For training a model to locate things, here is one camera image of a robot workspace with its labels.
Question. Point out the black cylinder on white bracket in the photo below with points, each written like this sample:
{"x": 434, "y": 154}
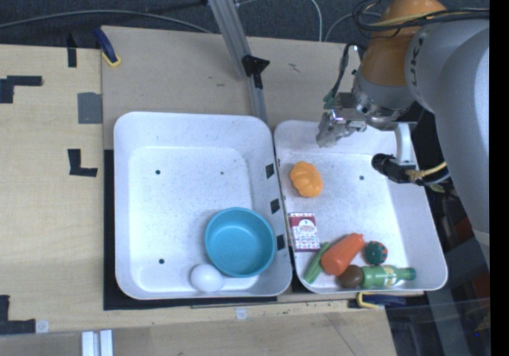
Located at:
{"x": 391, "y": 169}

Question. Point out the orange toy carrot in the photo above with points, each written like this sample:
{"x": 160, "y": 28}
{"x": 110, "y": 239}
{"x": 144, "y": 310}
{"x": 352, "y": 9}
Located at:
{"x": 342, "y": 254}

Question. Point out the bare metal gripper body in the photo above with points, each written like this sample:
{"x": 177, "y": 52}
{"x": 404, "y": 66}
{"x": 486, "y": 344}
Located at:
{"x": 352, "y": 112}

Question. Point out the white plastic tray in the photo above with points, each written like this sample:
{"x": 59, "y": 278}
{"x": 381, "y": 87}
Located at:
{"x": 358, "y": 207}
{"x": 187, "y": 195}

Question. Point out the orange toy pumpkin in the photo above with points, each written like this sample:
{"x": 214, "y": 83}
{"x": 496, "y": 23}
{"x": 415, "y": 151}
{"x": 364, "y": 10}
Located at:
{"x": 306, "y": 179}

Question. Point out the green and orange ball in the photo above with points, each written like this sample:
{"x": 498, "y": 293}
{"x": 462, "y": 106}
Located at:
{"x": 376, "y": 253}

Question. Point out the blue bowl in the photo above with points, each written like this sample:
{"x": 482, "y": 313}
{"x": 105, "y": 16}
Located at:
{"x": 239, "y": 242}

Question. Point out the white egg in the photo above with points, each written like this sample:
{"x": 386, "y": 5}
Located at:
{"x": 207, "y": 278}

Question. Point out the red and white carton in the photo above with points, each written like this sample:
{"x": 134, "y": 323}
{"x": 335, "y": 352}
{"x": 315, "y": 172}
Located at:
{"x": 304, "y": 231}

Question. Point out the brown toy kiwi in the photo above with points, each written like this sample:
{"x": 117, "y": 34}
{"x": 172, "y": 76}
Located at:
{"x": 350, "y": 276}

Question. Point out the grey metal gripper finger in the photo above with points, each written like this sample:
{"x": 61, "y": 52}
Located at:
{"x": 343, "y": 132}
{"x": 327, "y": 130}

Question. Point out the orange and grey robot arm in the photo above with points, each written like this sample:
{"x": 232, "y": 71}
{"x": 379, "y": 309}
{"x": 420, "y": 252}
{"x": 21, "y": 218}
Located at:
{"x": 457, "y": 80}

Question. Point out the green bottle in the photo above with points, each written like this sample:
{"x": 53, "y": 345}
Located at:
{"x": 381, "y": 276}

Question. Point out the pale wood board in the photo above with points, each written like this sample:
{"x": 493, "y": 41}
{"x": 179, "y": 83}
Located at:
{"x": 171, "y": 76}

